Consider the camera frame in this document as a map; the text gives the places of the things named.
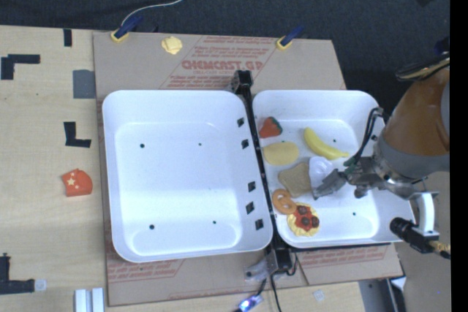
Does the yellow round toy food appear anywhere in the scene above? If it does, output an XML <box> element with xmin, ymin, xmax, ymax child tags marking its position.
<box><xmin>263</xmin><ymin>140</ymin><xmax>301</xmax><ymax>167</ymax></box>

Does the red wedge with yellow stars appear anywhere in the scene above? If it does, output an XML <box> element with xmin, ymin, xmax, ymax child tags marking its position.
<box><xmin>61</xmin><ymin>168</ymin><xmax>94</xmax><ymax>198</ymax></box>

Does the yellow pizza slice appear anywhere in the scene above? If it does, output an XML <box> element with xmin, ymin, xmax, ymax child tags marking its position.
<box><xmin>286</xmin><ymin>202</ymin><xmax>321</xmax><ymax>238</ymax></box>

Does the black block with thin wires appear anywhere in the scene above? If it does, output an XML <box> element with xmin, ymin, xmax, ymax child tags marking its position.
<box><xmin>264</xmin><ymin>245</ymin><xmax>298</xmax><ymax>274</ymax></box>
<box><xmin>230</xmin><ymin>69</ymin><xmax>254</xmax><ymax>96</ymax></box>

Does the white toy food piece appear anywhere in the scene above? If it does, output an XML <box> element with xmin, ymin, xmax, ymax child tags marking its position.
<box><xmin>308</xmin><ymin>156</ymin><xmax>336</xmax><ymax>191</ymax></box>

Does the yellow banana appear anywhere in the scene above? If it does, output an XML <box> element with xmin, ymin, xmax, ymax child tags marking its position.
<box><xmin>303</xmin><ymin>126</ymin><xmax>350</xmax><ymax>161</ymax></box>

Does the white plastic tray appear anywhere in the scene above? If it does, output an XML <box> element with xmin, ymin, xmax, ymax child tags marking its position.
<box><xmin>251</xmin><ymin>89</ymin><xmax>418</xmax><ymax>250</ymax></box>
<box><xmin>101</xmin><ymin>89</ymin><xmax>275</xmax><ymax>264</ymax></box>

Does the brown bread slice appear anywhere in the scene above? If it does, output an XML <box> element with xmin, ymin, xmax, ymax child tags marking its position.
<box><xmin>277</xmin><ymin>161</ymin><xmax>314</xmax><ymax>199</ymax></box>

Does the orange pretzel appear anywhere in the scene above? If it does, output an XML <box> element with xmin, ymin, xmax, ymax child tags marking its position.
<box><xmin>271</xmin><ymin>188</ymin><xmax>298</xmax><ymax>216</ymax></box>

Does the black cylinder on white bracket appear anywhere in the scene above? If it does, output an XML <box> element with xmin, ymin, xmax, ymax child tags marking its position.
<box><xmin>388</xmin><ymin>191</ymin><xmax>441</xmax><ymax>255</ymax></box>

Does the brown cardboard board red print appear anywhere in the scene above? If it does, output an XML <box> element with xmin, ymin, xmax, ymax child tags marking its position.
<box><xmin>92</xmin><ymin>31</ymin><xmax>405</xmax><ymax>307</ymax></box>

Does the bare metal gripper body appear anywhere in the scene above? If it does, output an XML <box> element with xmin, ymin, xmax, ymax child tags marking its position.
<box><xmin>344</xmin><ymin>156</ymin><xmax>422</xmax><ymax>200</ymax></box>

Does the red strawberry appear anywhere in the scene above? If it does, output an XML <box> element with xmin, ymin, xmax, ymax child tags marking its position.
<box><xmin>258</xmin><ymin>116</ymin><xmax>284</xmax><ymax>140</ymax></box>

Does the yellow toy food piece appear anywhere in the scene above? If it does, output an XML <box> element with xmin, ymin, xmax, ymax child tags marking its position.
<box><xmin>160</xmin><ymin>36</ymin><xmax>184</xmax><ymax>56</ymax></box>

